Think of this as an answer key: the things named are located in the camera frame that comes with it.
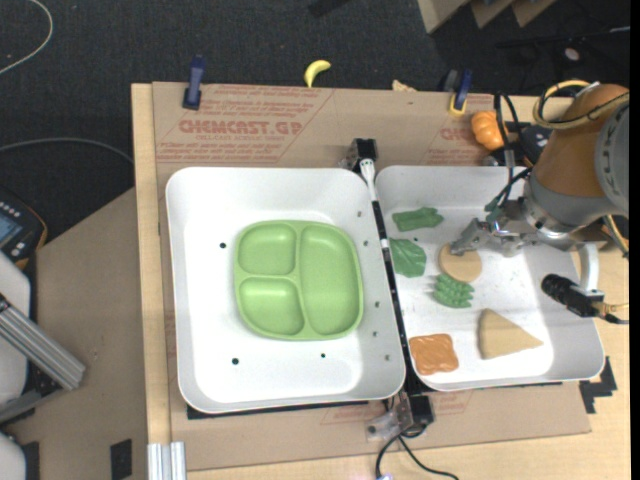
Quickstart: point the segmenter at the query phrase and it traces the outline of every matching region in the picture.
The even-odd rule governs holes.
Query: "blue clamp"
[[[202,91],[200,84],[204,75],[204,57],[202,55],[194,55],[189,66],[189,87],[184,91],[184,99],[182,106],[190,110],[198,110],[200,108],[200,97]]]
[[[455,116],[461,116],[467,109],[467,95],[471,89],[471,70],[465,69],[460,76],[460,82],[456,92],[451,96],[449,112]]]

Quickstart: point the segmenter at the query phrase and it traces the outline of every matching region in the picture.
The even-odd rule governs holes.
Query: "cardboard sheet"
[[[492,108],[493,97],[472,94],[466,115],[453,117],[445,93],[206,85],[196,112],[182,108],[184,89],[153,84],[172,439],[185,442],[190,471],[377,453],[380,442],[367,441],[366,423],[384,412],[380,402],[188,418],[177,384],[166,183],[191,165],[338,167],[354,138],[376,139],[378,170],[478,165],[488,153],[470,118]],[[576,383],[434,393],[431,400],[437,421],[415,440],[418,448],[589,431]]]

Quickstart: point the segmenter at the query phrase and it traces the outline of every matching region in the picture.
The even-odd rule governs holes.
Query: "cheese wedge toy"
[[[515,354],[543,345],[522,327],[499,315],[492,309],[484,309],[478,325],[478,347],[482,359]]]

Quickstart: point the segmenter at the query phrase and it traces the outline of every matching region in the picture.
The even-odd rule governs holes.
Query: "green divided plate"
[[[362,319],[355,245],[329,224],[276,220],[245,228],[235,247],[234,285],[240,315],[264,336],[339,338]]]

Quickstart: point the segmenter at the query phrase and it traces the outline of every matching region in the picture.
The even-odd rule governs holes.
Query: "black clip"
[[[353,139],[345,158],[345,167],[360,174],[360,160],[368,158],[375,162],[378,159],[378,146],[375,139]]]
[[[194,55],[189,66],[189,87],[184,90],[184,99],[182,106],[189,110],[198,110],[200,108],[200,97],[202,91],[200,84],[204,75],[204,57],[202,55]]]

